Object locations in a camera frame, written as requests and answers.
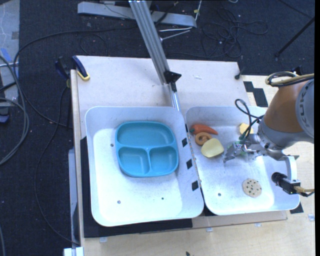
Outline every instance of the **black mat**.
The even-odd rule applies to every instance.
[[[5,4],[6,2],[9,2],[10,0],[0,0],[0,5]]]
[[[32,104],[54,120],[58,118],[60,93],[66,85],[55,70],[55,61],[59,56],[67,60],[73,55],[87,54],[138,58],[149,56],[135,21],[80,16],[77,14],[79,2],[20,1],[21,47],[50,34],[72,31],[39,40],[26,47],[19,56],[21,87]],[[179,1],[171,12],[194,15],[193,10],[198,3]],[[241,70],[245,68],[243,74],[269,75],[298,66],[301,66],[303,74],[313,73],[314,22],[281,53],[278,61],[274,54],[314,15],[315,0],[239,0],[237,3],[227,0],[202,1],[198,28],[165,40],[163,47],[169,59],[238,62]],[[236,18],[241,26],[236,34],[234,28],[231,28],[234,23],[225,20],[230,17]],[[261,33],[267,28],[267,32],[261,35],[249,33],[244,29],[244,23],[252,23],[246,26],[247,29]],[[220,27],[217,24],[232,29],[236,36],[236,41],[230,39],[226,44],[228,48],[232,42],[236,43],[228,54],[223,54],[228,30],[217,30],[217,26]],[[157,28],[173,27],[160,24]],[[174,33],[162,32],[161,36],[167,37]],[[70,92],[67,91],[62,103],[61,122],[64,124],[68,118],[69,99]],[[29,105],[27,111],[30,117],[28,137],[18,153],[6,165],[0,166],[0,224],[6,252],[8,256],[62,255],[63,249],[70,248],[71,243],[53,232],[45,222],[34,192],[37,163],[55,130],[55,124],[44,120]],[[9,123],[0,126],[0,152],[3,155],[17,143],[21,133],[22,113],[12,108],[10,115]],[[73,146],[72,134],[72,130],[59,127],[43,155],[36,180],[43,214],[51,226],[67,239],[71,238],[68,151]]]
[[[125,234],[192,228],[193,224],[190,218],[153,221],[148,223],[136,223],[113,227],[102,226],[99,223],[97,223],[91,211],[90,174],[87,138],[82,139],[80,144],[84,229],[83,232],[85,238],[109,237]]]

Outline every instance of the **wooden table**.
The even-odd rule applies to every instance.
[[[315,195],[301,197],[302,213],[200,215],[192,219],[193,228],[189,229],[84,237],[80,140],[86,136],[86,111],[93,106],[118,106],[121,97],[125,99],[121,101],[122,106],[170,106],[170,96],[165,86],[160,85],[150,59],[88,56],[79,56],[79,59],[91,76],[85,82],[75,70],[71,71],[76,196],[80,246],[85,256],[315,255],[315,221],[312,220]],[[242,76],[235,80],[234,76],[239,73],[235,62],[168,60],[168,63],[172,71],[182,74],[177,82],[182,113],[193,106],[195,99],[197,106],[233,106],[235,97],[256,106],[253,94],[246,92],[243,81],[263,88],[268,103],[277,92],[276,88],[265,85],[263,76]],[[119,86],[124,83],[127,90],[121,91]],[[134,92],[139,96],[132,100],[130,94]],[[300,155],[296,164],[301,186],[314,188],[314,145],[299,142],[286,153]]]

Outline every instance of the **cookie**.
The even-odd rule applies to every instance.
[[[262,193],[262,187],[259,183],[259,181],[253,179],[253,178],[247,178],[243,183],[242,183],[242,189],[243,192],[252,197],[256,198],[261,195]]]

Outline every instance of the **black carpet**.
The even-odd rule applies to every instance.
[[[52,35],[31,43],[20,52],[20,85],[33,106],[54,121],[58,120],[60,97],[66,86],[55,70],[58,57],[63,56],[71,67],[73,55],[149,56],[135,21],[78,15],[78,3],[79,0],[20,1],[20,47]],[[179,1],[170,11],[194,15],[198,4],[198,1]],[[165,11],[168,4],[155,4],[152,8]],[[300,67],[303,74],[314,73],[314,22],[277,61],[275,58],[275,53],[314,16],[315,0],[202,1],[198,28],[165,40],[163,48],[168,59],[238,62],[247,75],[269,75],[296,67]],[[172,28],[157,25],[158,30]],[[167,37],[175,33],[159,34]],[[70,121],[69,100],[67,89],[60,116],[64,125]],[[44,152],[56,124],[42,118],[29,104],[26,106],[30,118],[28,136],[14,157],[0,166],[0,226],[6,254],[62,255],[64,248],[72,246],[67,239],[71,238],[68,151],[73,146],[73,131],[59,125]],[[9,123],[0,124],[1,158],[19,140],[22,125],[22,112],[10,108]],[[35,174],[43,215],[65,238],[51,229],[39,210]]]
[[[9,2],[10,0],[0,0],[0,5],[5,4],[6,2]]]

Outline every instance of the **toy carrot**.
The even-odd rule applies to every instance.
[[[201,124],[201,123],[196,123],[191,126],[191,129],[189,130],[190,133],[192,134],[198,134],[198,133],[208,133],[208,134],[215,134],[218,135],[218,132],[215,129],[212,129],[211,127]]]

